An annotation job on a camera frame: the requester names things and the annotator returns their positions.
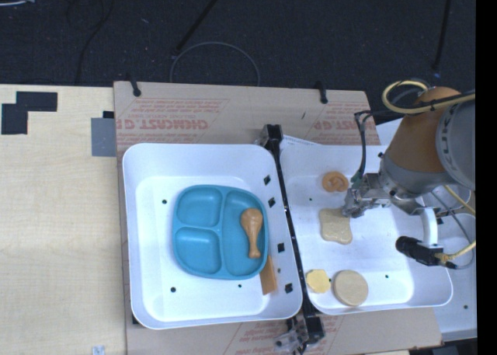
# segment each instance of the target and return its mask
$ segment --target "gray cable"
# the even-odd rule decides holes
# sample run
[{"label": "gray cable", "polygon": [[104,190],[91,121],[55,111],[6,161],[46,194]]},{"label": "gray cable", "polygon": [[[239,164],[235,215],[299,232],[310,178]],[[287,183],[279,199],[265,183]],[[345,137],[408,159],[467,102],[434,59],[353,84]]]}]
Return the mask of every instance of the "gray cable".
[{"label": "gray cable", "polygon": [[[450,216],[456,221],[457,225],[459,225],[459,228],[461,229],[461,231],[463,232],[464,234],[464,237],[466,238],[466,240],[471,243],[471,239],[469,238],[469,235],[467,234],[466,232],[466,229],[464,229],[463,225],[461,224],[461,222],[459,221],[459,218],[457,218],[456,214],[454,213],[454,211],[448,207],[444,202],[443,200],[441,200],[435,192],[431,192],[431,194],[442,204],[442,206],[444,206],[447,211],[449,212]],[[457,269],[458,270],[465,270],[466,268],[469,268],[470,265],[473,263],[474,261],[474,249],[471,249],[471,260],[469,263],[463,265],[463,266],[457,266]]]},{"label": "gray cable", "polygon": [[176,64],[178,63],[179,59],[185,55],[187,52],[197,48],[197,47],[200,47],[200,46],[209,46],[209,45],[212,45],[212,44],[215,44],[215,45],[218,45],[218,46],[226,46],[226,47],[230,47],[230,48],[233,48],[235,49],[236,51],[240,51],[243,55],[245,55],[247,57],[247,59],[252,63],[252,65],[254,66],[254,69],[255,69],[255,74],[257,75],[257,87],[260,86],[261,84],[261,77],[260,77],[260,74],[259,74],[259,69],[257,68],[257,65],[255,64],[254,60],[247,54],[245,53],[242,49],[236,47],[236,46],[233,46],[232,44],[228,44],[228,43],[222,43],[220,41],[207,41],[207,42],[204,42],[204,43],[199,43],[199,44],[195,44],[194,46],[191,46],[189,48],[187,48],[186,50],[182,51],[177,57],[176,59],[174,60],[174,62],[172,63],[171,65],[171,70],[169,71],[169,81],[171,83],[173,83],[172,81],[172,75],[173,75],[173,72],[174,72],[174,68],[176,66]]}]

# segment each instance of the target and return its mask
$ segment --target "round toy cracker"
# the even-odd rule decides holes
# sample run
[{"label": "round toy cracker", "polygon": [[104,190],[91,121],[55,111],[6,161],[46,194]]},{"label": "round toy cracker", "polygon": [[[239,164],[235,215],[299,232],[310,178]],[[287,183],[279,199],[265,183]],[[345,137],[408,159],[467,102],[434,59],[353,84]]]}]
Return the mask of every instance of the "round toy cracker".
[{"label": "round toy cracker", "polygon": [[357,307],[365,302],[369,287],[364,277],[353,270],[338,272],[333,278],[333,293],[343,304]]},{"label": "round toy cracker", "polygon": [[328,172],[322,180],[327,192],[345,192],[349,188],[349,180],[341,172]]},{"label": "round toy cracker", "polygon": [[316,293],[326,293],[332,286],[325,270],[310,270],[305,274],[305,280]]}]

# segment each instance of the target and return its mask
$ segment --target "toy chicken drumstick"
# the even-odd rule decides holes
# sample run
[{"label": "toy chicken drumstick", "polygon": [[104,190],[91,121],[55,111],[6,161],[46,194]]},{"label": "toy chicken drumstick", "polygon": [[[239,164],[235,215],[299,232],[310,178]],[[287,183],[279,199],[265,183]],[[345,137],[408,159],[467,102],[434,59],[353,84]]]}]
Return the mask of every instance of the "toy chicken drumstick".
[{"label": "toy chicken drumstick", "polygon": [[242,213],[240,224],[242,224],[242,227],[248,236],[248,243],[250,245],[248,257],[251,259],[258,259],[261,256],[261,252],[257,249],[257,235],[262,227],[261,211],[256,208],[245,209]]}]

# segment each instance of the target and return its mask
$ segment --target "yellow cable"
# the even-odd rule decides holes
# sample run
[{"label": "yellow cable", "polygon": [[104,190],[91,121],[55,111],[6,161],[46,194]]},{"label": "yellow cable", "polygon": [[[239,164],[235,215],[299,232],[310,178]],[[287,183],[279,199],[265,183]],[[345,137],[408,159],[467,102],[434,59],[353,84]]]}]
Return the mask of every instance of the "yellow cable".
[{"label": "yellow cable", "polygon": [[439,103],[435,102],[433,105],[420,106],[418,108],[401,108],[401,107],[395,106],[394,104],[390,103],[390,101],[388,101],[388,93],[392,89],[394,89],[395,87],[397,87],[399,85],[415,85],[415,86],[418,86],[419,88],[421,88],[425,91],[427,91],[429,89],[425,83],[418,82],[416,80],[399,80],[398,82],[395,82],[395,83],[392,83],[391,85],[389,85],[381,94],[381,99],[383,100],[383,104],[389,110],[393,110],[394,112],[398,112],[398,113],[410,114],[410,113],[428,112],[430,110],[444,108],[445,106],[453,105],[456,103],[464,103],[466,101],[470,101],[472,99],[475,99],[475,94],[473,93],[473,94],[469,94],[467,96],[459,97],[457,99],[451,99],[448,101],[441,101]]},{"label": "yellow cable", "polygon": [[467,245],[466,247],[459,250],[458,252],[455,252],[453,254],[446,254],[444,252],[439,252],[439,253],[435,254],[435,257],[440,259],[442,261],[442,263],[446,263],[447,261],[449,261],[451,259],[455,259],[456,257],[462,256],[463,254],[472,250],[474,247],[476,247],[476,239],[473,242],[471,242],[469,245]]},{"label": "yellow cable", "polygon": [[[452,188],[450,188],[448,185],[443,186],[445,190],[450,193],[459,203],[461,203],[463,206],[465,206],[475,217],[476,217],[476,210],[471,207],[469,204],[467,204],[457,193],[455,193]],[[463,247],[461,250],[458,252],[455,252],[453,254],[446,254],[444,252],[438,253],[435,255],[436,258],[440,259],[442,263],[446,263],[447,261],[451,259],[455,259],[456,257],[462,256],[463,254],[469,252],[476,246],[476,239],[467,245],[466,247]]]},{"label": "yellow cable", "polygon": [[455,193],[452,188],[450,188],[448,185],[444,185],[443,186],[445,188],[445,190],[450,193],[453,197],[456,198],[456,200],[462,204],[464,207],[466,207],[470,212],[471,214],[473,214],[475,217],[476,217],[476,210],[471,207],[469,204],[467,204],[459,195],[457,195],[457,193]]}]

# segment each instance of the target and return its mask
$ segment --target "wooden board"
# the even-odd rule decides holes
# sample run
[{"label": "wooden board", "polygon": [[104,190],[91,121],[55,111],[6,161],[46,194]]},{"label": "wooden board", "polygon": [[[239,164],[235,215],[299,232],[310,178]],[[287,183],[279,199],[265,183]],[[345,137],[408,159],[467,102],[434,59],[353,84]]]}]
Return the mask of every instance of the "wooden board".
[{"label": "wooden board", "polygon": [[126,353],[116,158],[92,157],[91,119],[111,88],[57,92],[28,134],[0,135],[0,353]]}]

